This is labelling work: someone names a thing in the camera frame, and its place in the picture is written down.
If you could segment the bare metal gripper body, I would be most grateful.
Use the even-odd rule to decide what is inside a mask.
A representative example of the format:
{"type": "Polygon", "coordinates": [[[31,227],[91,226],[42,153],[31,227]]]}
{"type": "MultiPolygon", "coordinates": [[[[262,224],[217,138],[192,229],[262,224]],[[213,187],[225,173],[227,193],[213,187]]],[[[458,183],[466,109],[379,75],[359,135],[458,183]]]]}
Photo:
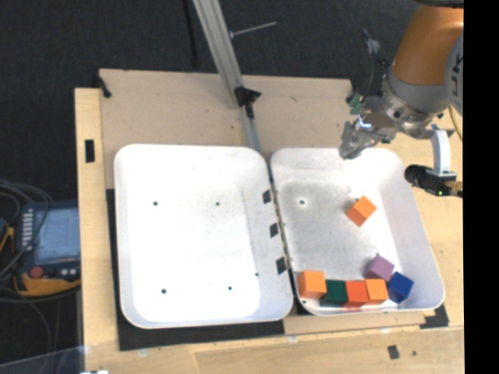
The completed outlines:
{"type": "Polygon", "coordinates": [[[359,131],[374,139],[393,139],[398,133],[425,139],[433,118],[434,105],[429,101],[409,104],[396,94],[368,96],[359,112],[359,131]]]}

